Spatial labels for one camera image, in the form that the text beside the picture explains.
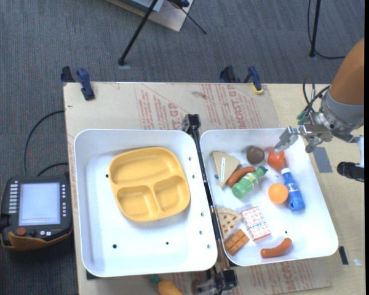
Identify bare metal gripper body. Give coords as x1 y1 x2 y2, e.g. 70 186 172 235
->
298 111 355 144

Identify orange-red toy pepper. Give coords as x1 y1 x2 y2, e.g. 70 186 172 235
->
267 149 287 170

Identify brown round doughnut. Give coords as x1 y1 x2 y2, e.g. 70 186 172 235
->
245 145 266 165

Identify blue bottle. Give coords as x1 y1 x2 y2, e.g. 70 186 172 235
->
280 167 306 212

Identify orange ball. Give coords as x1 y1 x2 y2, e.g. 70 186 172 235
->
268 183 290 205

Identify orange-brown sausage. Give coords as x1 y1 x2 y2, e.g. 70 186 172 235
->
226 165 256 187
260 237 293 259

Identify green bottle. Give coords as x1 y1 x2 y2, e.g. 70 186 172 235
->
231 165 269 199

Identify tan sandwich wedge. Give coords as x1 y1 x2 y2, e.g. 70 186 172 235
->
211 151 242 188

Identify white plastic tray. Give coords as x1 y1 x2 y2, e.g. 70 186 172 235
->
73 128 219 278
199 127 339 267

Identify orange and white carton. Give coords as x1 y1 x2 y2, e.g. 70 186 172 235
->
240 206 272 242

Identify pizza slice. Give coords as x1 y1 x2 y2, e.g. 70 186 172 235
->
216 207 242 240

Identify brown cardboard board red print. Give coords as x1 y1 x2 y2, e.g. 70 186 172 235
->
63 81 332 295

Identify yellow divided plate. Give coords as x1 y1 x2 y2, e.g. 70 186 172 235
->
108 146 192 223

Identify orange carrot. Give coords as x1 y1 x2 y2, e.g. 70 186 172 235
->
149 274 184 295

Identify black cylinder on white bracket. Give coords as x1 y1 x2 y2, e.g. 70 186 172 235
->
336 135 365 183

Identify black block with thin wires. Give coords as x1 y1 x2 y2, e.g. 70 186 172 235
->
180 113 202 135
191 267 239 295

